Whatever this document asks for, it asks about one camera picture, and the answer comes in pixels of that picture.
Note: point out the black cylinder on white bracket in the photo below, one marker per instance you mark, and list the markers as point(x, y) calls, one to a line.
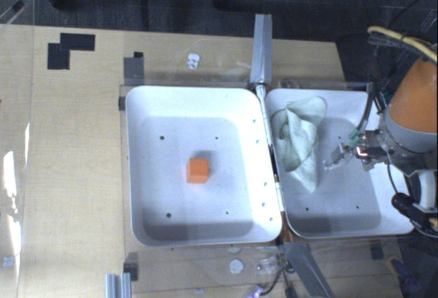
point(415, 209)

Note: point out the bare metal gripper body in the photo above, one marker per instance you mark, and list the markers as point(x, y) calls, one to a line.
point(376, 149)

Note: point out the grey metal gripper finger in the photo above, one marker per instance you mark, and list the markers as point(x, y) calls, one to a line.
point(337, 161)
point(341, 150)

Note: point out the orange cube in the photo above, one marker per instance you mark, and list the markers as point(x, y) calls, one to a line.
point(197, 171)

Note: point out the pale green cloth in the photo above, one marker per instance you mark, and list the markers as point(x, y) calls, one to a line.
point(296, 139)

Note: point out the white plastic tray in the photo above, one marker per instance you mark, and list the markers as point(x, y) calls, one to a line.
point(191, 207)
point(342, 200)

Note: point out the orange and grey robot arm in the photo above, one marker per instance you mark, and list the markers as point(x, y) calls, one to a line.
point(415, 98)

